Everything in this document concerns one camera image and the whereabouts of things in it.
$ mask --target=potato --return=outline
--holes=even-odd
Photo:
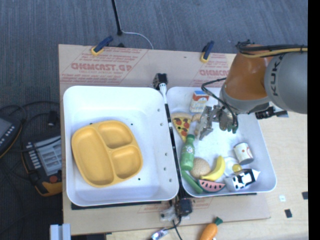
[[[201,176],[207,175],[211,172],[209,163],[201,157],[195,157],[193,160],[193,168],[190,171],[190,174],[196,178],[200,179]]]

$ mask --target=yellow bowl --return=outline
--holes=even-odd
[[[80,128],[72,136],[71,147],[83,179],[97,188],[128,180],[143,166],[135,136],[126,124],[117,120]]]

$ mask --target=dark textured floor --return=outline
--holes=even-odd
[[[210,40],[217,53],[235,53],[237,42],[247,39],[308,44],[308,0],[115,1],[121,29],[143,34],[157,50],[199,52]],[[0,0],[0,109],[59,101],[58,44],[95,45],[110,35],[113,45],[150,48],[140,36],[117,36],[111,0]],[[32,117],[53,109],[59,111],[41,103],[28,106],[27,113]],[[25,136],[51,131],[45,120],[32,122]],[[0,188],[1,240],[46,240],[49,226],[62,223],[61,195],[40,196],[19,153],[0,159]]]

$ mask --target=table surface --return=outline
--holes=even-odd
[[[82,46],[80,48],[74,47],[74,49],[83,50]],[[67,47],[67,50],[72,52],[73,47]],[[60,60],[61,57],[64,56],[64,53],[65,51],[62,49],[59,50]],[[161,51],[160,54],[166,56],[166,54],[172,54],[172,52]],[[189,52],[187,55],[191,60],[194,53]],[[234,54],[227,54],[226,58],[228,60],[228,65],[230,66]],[[61,84],[60,82],[61,104],[63,104],[63,92],[68,86],[72,86],[72,84],[66,85]],[[277,184],[274,190],[259,194],[259,197],[263,195],[263,201],[266,202],[266,206],[269,210],[269,218],[254,220],[242,220],[239,218],[238,221],[223,222],[218,226],[218,233],[215,237],[217,240],[309,239],[307,121],[307,115],[294,112],[289,112],[288,117],[274,116],[268,119],[259,120],[261,131],[277,178]],[[61,125],[63,125],[63,108],[61,108]],[[61,133],[61,138],[62,140],[64,139],[63,132]],[[287,217],[286,211],[291,213],[291,217]],[[88,209],[81,213],[74,213],[71,211],[70,200],[68,200],[66,195],[65,186],[63,188],[63,213],[65,220],[68,218],[67,220],[77,221],[76,227],[78,229],[81,229],[82,225],[81,216],[86,216],[87,214],[94,216],[95,214],[92,209]],[[103,219],[104,217],[100,217],[99,213],[97,213],[96,220],[92,222],[92,227],[94,228],[94,224],[96,223],[103,224]],[[72,231],[72,221],[67,221],[67,223],[70,223]],[[198,240],[206,227],[206,224],[184,224],[188,223],[182,222],[177,228],[183,240]],[[113,231],[106,236],[106,239],[147,240],[159,229],[160,228],[149,228],[130,231]],[[178,240],[179,237],[176,231],[172,229],[163,239]]]

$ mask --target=watermelon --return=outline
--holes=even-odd
[[[213,182],[205,179],[198,179],[198,185],[207,193],[218,192],[226,186],[226,184]]]

